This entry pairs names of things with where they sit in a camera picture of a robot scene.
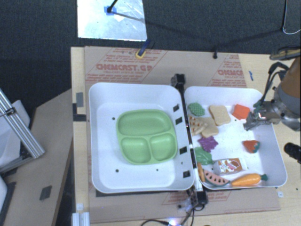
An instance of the toy watermelon slice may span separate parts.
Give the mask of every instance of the toy watermelon slice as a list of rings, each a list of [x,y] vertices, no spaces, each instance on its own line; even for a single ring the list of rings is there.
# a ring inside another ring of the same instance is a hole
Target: toy watermelon slice
[[[207,182],[213,184],[214,186],[225,186],[230,181],[227,179],[224,179],[210,171],[204,170],[205,179]]]

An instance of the dark fabric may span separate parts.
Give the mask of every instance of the dark fabric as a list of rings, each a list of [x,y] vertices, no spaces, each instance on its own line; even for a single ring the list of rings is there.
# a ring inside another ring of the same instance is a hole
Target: dark fabric
[[[155,49],[270,54],[300,45],[280,31],[285,0],[143,0]],[[287,31],[300,28],[300,0],[289,0]],[[0,0],[0,88],[34,107],[71,87],[70,47],[138,48],[140,42],[77,37],[77,0]]]

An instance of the cardboard sheet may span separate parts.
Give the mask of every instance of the cardboard sheet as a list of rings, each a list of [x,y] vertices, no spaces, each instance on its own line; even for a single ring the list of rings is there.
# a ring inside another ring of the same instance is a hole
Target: cardboard sheet
[[[147,50],[143,59],[135,58],[137,49],[85,47],[86,95],[97,82],[169,84],[176,73],[185,74],[189,86],[246,87],[236,54]],[[87,118],[89,102],[86,98]],[[150,218],[184,217],[178,204],[186,192],[102,194],[91,180],[90,124],[87,121],[90,222],[114,222]],[[208,192],[209,203],[196,215],[280,210],[274,188]]]

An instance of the white tray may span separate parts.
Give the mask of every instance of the white tray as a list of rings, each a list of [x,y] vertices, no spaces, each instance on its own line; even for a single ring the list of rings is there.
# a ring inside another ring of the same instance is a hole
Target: white tray
[[[210,105],[226,106],[231,122],[219,126],[219,134],[214,136],[218,145],[211,151],[212,159],[226,159],[243,157],[248,166],[248,170],[232,175],[223,176],[228,180],[233,180],[248,173],[266,174],[267,181],[261,181],[257,186],[250,187],[275,187],[286,183],[287,173],[281,156],[278,142],[272,125],[261,125],[254,130],[246,131],[243,127],[245,120],[236,119],[232,113],[234,105],[240,104],[253,110],[253,104],[256,103],[262,94],[254,89],[240,88],[219,88],[219,87],[189,87],[185,91],[186,104],[198,102],[205,109],[204,117],[211,116],[208,110]],[[197,141],[201,136],[193,136],[193,146],[200,146]],[[261,144],[257,153],[249,153],[242,145],[245,140],[258,140]],[[211,165],[203,166],[203,169],[212,171]],[[203,185],[212,190],[233,189],[228,184],[225,186],[214,186],[208,182]]]
[[[167,85],[97,83],[89,91],[92,182],[103,193],[177,191],[194,182],[193,167],[180,93]],[[123,156],[116,133],[124,112],[159,109],[172,120],[177,137],[176,156],[163,163],[133,165]],[[182,122],[175,121],[182,117]],[[180,154],[180,149],[187,152]]]

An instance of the green plate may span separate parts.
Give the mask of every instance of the green plate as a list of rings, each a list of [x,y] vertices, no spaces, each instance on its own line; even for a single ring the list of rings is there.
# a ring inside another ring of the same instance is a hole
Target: green plate
[[[117,119],[117,137],[125,159],[136,165],[168,161],[177,153],[174,126],[161,110],[136,110]]]

